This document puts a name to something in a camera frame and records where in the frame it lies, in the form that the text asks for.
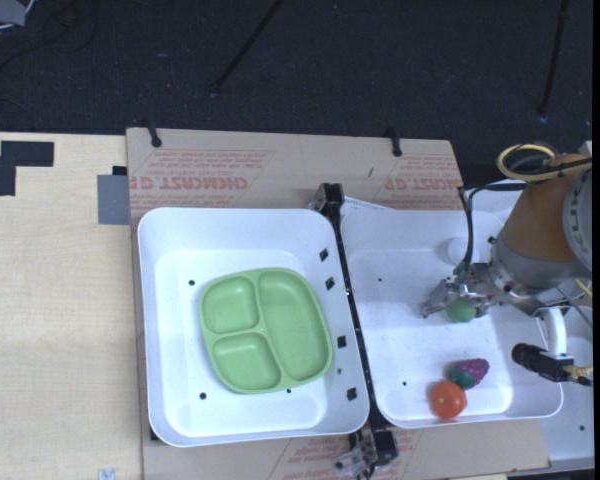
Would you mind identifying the black cylinder on white bracket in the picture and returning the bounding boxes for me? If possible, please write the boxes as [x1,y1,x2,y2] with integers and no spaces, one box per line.
[510,305,577,384]

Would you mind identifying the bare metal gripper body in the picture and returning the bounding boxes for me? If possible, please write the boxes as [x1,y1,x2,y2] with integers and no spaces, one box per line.
[452,261,539,318]

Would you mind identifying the purple toy grapes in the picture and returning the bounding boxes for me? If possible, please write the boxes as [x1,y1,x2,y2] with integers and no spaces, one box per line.
[447,357,491,391]

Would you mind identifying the orange toy tomato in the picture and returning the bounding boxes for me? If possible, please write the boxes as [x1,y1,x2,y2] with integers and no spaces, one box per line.
[428,379,469,420]

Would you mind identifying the thin black rod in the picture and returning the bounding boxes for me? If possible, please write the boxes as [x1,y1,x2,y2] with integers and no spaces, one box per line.
[324,202,389,435]

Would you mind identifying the green toy ball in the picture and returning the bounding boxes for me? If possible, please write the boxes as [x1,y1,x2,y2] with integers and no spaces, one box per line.
[445,298,479,325]

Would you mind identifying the white plastic tray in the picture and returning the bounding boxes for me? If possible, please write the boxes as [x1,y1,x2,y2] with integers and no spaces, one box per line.
[338,195,565,430]
[137,206,372,449]

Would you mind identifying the brown cardboard board red print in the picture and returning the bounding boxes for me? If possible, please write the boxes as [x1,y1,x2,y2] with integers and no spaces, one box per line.
[124,126,552,480]

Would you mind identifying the green divided plate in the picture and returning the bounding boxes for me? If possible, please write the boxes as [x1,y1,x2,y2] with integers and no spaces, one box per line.
[197,266,335,396]

